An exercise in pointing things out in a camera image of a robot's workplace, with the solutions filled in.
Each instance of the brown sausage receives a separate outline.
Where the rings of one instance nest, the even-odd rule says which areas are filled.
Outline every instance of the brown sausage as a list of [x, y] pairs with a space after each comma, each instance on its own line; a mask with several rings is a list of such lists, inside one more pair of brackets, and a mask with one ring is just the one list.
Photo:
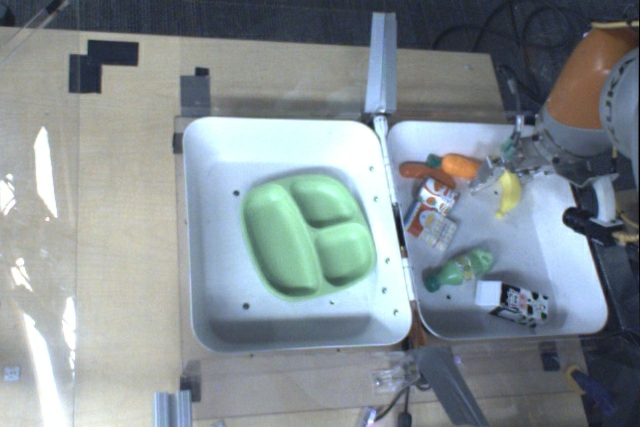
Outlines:
[[403, 178], [421, 178], [423, 180], [431, 177], [442, 182], [451, 190], [456, 188], [456, 181], [451, 176], [441, 169], [429, 167], [422, 162], [403, 162], [400, 164], [400, 176]]

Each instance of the orange carrot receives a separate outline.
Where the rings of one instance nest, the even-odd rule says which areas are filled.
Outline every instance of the orange carrot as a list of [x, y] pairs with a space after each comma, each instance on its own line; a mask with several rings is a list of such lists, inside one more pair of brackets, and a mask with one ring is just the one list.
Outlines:
[[438, 180], [439, 182], [442, 182], [451, 190], [454, 190], [456, 188], [456, 181], [451, 178], [451, 176], [449, 176], [441, 169], [429, 167], [422, 162], [403, 162], [402, 164], [400, 164], [400, 176], [404, 178], [422, 179], [431, 177]]
[[480, 163], [462, 155], [449, 153], [442, 157], [442, 170], [451, 175], [467, 180], [473, 180], [478, 175]]

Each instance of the metal bracket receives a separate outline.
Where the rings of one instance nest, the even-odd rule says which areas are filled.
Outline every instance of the metal bracket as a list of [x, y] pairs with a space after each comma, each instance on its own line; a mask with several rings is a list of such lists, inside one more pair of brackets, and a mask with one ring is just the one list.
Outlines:
[[392, 114], [396, 110], [397, 34], [395, 13], [373, 13], [365, 114]]
[[153, 396], [154, 427], [191, 427], [191, 392], [157, 392]]

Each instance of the plastic bottle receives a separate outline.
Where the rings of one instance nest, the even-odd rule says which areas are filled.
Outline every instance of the plastic bottle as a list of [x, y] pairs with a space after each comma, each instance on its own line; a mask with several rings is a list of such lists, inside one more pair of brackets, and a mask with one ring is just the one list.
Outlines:
[[474, 276], [489, 272], [493, 267], [493, 255], [486, 249], [476, 248], [449, 260], [440, 272], [427, 276], [424, 286], [435, 292], [442, 285], [462, 285]]

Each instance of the white carton cap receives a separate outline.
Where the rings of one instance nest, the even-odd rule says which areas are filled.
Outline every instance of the white carton cap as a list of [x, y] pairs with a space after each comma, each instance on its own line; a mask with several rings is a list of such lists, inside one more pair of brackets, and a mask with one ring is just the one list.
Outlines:
[[478, 281], [476, 286], [476, 304], [484, 308], [500, 306], [502, 281]]

